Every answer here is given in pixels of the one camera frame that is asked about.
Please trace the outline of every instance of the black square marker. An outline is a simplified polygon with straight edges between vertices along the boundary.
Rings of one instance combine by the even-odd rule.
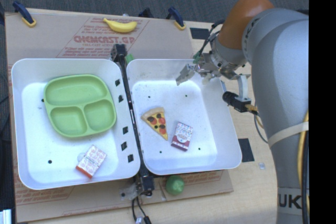
[[[205,40],[209,36],[209,30],[205,28],[190,28],[190,32],[193,39]]]
[[[238,139],[241,149],[241,154],[243,155],[243,158],[241,159],[242,163],[245,162],[254,162],[254,157],[252,153],[252,149],[250,146],[250,142],[248,138],[240,138]]]

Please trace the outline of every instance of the toy pizza slice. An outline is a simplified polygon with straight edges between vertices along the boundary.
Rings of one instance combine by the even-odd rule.
[[[167,130],[166,130],[166,119],[164,116],[163,108],[154,108],[148,110],[141,116],[153,130],[155,130],[164,139],[168,140]]]

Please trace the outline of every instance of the toy banana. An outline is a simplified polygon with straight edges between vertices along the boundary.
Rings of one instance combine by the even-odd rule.
[[[137,22],[120,23],[114,20],[107,20],[106,18],[104,18],[103,21],[107,23],[113,31],[120,33],[128,33],[133,31],[138,24]]]

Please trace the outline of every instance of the green divided plate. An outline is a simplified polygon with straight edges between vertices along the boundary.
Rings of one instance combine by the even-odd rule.
[[[108,87],[91,74],[50,80],[44,88],[44,103],[51,124],[66,137],[106,131],[117,119]]]

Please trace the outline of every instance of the green ball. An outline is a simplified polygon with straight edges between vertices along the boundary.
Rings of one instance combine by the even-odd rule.
[[[171,195],[178,195],[184,189],[184,180],[181,176],[172,175],[167,179],[166,190]]]

